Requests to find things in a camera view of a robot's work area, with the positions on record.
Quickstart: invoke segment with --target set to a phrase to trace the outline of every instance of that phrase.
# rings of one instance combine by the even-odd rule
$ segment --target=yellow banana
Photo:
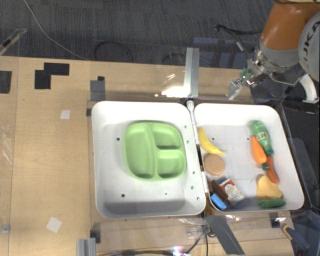
[[[225,154],[225,152],[221,151],[211,141],[208,140],[204,129],[199,128],[198,129],[198,135],[199,135],[200,146],[205,151],[207,151],[210,154],[221,154],[221,155]]]

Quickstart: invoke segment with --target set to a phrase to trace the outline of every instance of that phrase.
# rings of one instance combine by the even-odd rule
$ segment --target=divided green plate
[[[168,180],[187,167],[180,132],[161,122],[136,122],[124,134],[124,159],[129,173],[141,180]]]

